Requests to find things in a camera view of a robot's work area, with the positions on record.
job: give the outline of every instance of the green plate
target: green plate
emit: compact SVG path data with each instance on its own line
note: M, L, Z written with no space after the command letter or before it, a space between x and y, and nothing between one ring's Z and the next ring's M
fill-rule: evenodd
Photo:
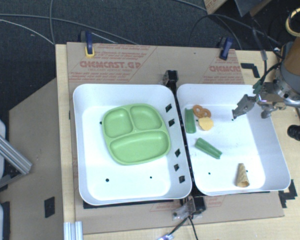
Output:
M118 163L136 165L165 156L170 136L158 111L148 104L130 104L107 111L102 118L103 137Z

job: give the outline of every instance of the wooden table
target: wooden table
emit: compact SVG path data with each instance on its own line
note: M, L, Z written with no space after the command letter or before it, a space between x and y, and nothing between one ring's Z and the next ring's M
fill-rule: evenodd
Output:
M240 63L253 63L262 74L263 61L258 51L236 51ZM268 52L268 67L275 64L276 58ZM75 201L72 167L71 125L69 120L70 102L67 71L67 46L56 45L57 96L59 111L59 134L61 156L61 178L63 199L63 220L74 223ZM246 84L254 84L251 70L242 70ZM287 201L284 217L222 222L196 225L195 229L200 240L291 240L300 239L300 142L287 135L290 125L299 125L300 121L294 108L288 107L272 113L272 121L283 150L291 179L294 180L298 196ZM156 240L170 232L172 228L155 228L145 230L121 231L112 233L86 234L85 240ZM191 226L182 226L174 233L175 239L195 239Z

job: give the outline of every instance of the blue clamp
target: blue clamp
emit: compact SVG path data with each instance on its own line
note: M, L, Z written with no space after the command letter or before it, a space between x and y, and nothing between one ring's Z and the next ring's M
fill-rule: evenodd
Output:
M85 56L89 59L92 59L95 56L95 49L92 42L92 34L89 31L85 32L85 40L86 40Z
M222 60L227 60L228 58L228 53L229 53L229 50L232 46L234 42L234 39L232 37L227 37L224 44L223 44L223 48L220 52L220 55L219 55L219 58L222 59Z

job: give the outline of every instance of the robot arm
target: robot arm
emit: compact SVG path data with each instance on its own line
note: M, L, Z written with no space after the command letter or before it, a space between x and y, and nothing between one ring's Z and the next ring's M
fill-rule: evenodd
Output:
M286 23L288 32L296 36L295 41L282 47L280 62L269 68L253 86L255 96L245 94L238 102L237 108L232 110L234 119L249 112L255 104L262 108L263 119L270 117L271 112L283 110L286 106L300 108L300 32L293 32L289 27L291 17L298 12L300 8L292 12ZM272 70L275 70L272 82L265 82L266 75Z

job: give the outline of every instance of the black hole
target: black hole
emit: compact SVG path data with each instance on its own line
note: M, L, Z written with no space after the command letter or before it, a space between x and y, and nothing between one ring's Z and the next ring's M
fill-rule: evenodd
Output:
M48 218L55 214L55 197L44 200L44 217Z
M170 109L172 109L171 104L169 104L168 106L165 107L165 112L168 112Z
M176 152L174 152L174 153L175 153L175 156L178 157L178 156L180 155L180 153L181 153L181 152L180 152L180 149L178 148L178 149L176 150Z
M180 176L179 177L179 182L182 183L186 180L185 176Z
M169 126L171 127L171 126L173 126L175 124L175 120L174 119L171 119L170 121L169 121Z
M180 168L180 167L179 167L179 164L175 164L173 167L174 167L174 170L175 170L175 171L178 171L178 169Z

